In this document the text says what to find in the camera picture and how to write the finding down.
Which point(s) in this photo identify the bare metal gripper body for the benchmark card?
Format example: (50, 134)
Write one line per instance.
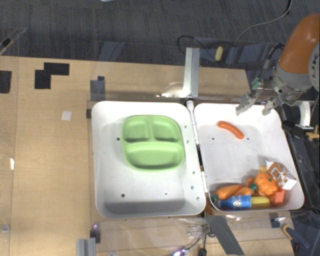
(285, 94)

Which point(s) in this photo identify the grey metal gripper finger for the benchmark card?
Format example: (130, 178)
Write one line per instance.
(270, 105)
(245, 103)

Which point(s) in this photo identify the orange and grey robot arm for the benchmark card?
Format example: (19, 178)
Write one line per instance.
(297, 47)

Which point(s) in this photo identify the orange sausage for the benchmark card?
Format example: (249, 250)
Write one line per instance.
(230, 128)

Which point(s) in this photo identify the pale yellow oval object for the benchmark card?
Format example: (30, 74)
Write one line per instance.
(219, 53)

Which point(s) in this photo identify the white plastic tray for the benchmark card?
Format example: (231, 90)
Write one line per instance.
(230, 162)
(140, 192)

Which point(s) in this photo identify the white and brown carton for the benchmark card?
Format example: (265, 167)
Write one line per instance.
(281, 175)

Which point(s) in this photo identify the orange pumpkin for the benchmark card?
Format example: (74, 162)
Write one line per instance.
(266, 185)

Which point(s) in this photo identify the small orange carrot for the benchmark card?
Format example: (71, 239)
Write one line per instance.
(243, 192)

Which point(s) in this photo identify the large orange carrot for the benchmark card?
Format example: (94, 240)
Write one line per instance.
(227, 191)

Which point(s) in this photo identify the orange cube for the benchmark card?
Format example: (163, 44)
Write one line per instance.
(278, 197)

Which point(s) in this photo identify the yellow oblong block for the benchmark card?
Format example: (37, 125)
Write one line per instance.
(260, 202)

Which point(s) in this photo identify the blue bottle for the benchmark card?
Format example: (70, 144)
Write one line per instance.
(237, 202)

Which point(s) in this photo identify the green divided plate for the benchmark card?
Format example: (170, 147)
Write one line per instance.
(152, 155)

